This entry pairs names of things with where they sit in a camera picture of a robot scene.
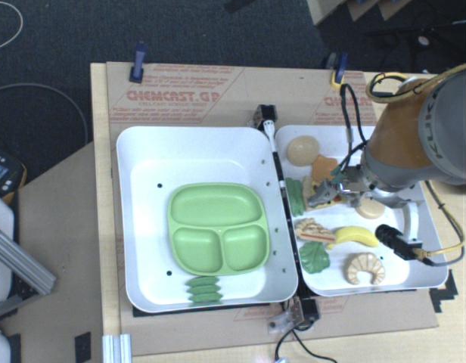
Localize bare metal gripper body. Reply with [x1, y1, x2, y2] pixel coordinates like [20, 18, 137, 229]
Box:
[335, 164, 403, 205]

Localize beige round biscuit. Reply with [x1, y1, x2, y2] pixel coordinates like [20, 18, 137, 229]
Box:
[355, 197, 387, 220]

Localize green bean pod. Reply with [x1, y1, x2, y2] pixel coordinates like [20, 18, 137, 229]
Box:
[285, 177, 306, 217]

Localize orange toast slice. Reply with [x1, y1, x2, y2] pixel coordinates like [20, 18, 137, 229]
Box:
[311, 154, 340, 183]

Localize yellow banana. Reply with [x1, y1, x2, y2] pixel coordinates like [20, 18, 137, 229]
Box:
[325, 225, 381, 250]

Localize beige sandwich slice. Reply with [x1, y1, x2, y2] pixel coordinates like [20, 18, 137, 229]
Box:
[294, 217, 337, 244]

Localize beige round bun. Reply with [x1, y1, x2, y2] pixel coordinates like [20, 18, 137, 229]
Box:
[286, 135, 321, 166]

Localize thin black and white rod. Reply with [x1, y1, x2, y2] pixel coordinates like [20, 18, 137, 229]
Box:
[263, 120, 305, 299]

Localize green lettuce leaf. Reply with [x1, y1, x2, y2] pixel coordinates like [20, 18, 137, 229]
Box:
[298, 240, 331, 275]

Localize beige croissant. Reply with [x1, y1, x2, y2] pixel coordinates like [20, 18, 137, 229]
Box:
[343, 252, 387, 286]

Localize white plastic tray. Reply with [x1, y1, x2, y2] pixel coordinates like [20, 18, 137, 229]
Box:
[273, 123, 450, 298]
[115, 126, 300, 314]

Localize green divided plate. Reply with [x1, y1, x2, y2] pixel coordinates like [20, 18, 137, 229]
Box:
[166, 181, 272, 277]

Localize green pea pods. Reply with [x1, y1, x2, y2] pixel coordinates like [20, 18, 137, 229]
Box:
[184, 275, 223, 304]

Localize brown cardboard board red print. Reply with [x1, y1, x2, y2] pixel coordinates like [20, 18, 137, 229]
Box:
[105, 61, 440, 357]

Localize black cylinder on white bracket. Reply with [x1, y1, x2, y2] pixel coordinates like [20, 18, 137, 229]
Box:
[374, 196, 426, 261]

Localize black block with thin wires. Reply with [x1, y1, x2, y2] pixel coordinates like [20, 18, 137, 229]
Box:
[266, 296, 321, 334]
[247, 104, 277, 131]

